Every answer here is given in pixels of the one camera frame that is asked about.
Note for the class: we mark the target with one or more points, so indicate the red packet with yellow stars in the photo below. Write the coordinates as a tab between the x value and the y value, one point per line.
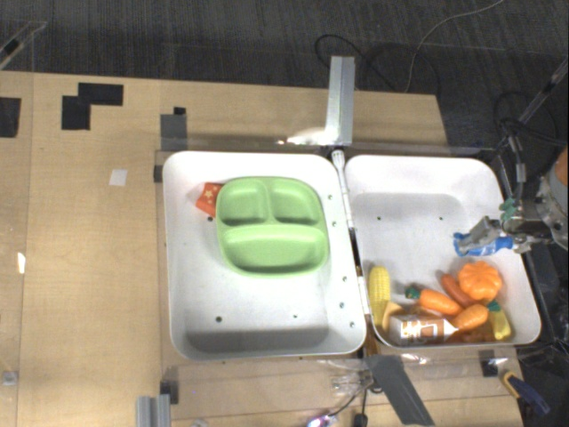
207	197

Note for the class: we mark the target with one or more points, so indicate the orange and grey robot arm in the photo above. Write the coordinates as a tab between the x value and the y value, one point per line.
563	171

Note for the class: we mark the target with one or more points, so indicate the small yellow corn cob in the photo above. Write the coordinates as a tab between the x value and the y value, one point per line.
501	325

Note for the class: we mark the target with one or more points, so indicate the brown pretzel biscuit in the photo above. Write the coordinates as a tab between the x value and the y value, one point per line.
476	335

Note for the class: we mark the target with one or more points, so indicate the blue and white bottle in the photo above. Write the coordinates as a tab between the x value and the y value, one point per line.
498	245

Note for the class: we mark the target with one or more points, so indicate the green divided plate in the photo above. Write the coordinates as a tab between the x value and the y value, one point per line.
271	243

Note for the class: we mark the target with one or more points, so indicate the long orange carrot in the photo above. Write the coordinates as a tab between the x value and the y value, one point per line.
438	301

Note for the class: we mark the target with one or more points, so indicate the orange pumpkin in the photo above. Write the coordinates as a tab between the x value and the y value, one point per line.
480	279

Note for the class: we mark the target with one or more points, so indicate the brown bottle with white label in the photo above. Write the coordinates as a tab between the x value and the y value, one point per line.
418	329

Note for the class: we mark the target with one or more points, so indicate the white plastic tray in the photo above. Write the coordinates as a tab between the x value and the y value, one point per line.
413	220
266	314

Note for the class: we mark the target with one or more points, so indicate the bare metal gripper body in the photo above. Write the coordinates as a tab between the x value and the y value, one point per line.
533	226

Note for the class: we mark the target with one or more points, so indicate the large yellow corn cob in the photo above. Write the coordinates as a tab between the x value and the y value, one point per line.
379	289

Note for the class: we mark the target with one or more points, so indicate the short orange carrot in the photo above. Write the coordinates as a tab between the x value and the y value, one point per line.
472	317

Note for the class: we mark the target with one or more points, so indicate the brown sausage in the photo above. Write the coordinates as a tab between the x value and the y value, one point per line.
453	288

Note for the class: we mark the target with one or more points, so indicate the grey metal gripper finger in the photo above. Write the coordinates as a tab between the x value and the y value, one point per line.
522	244
482	231

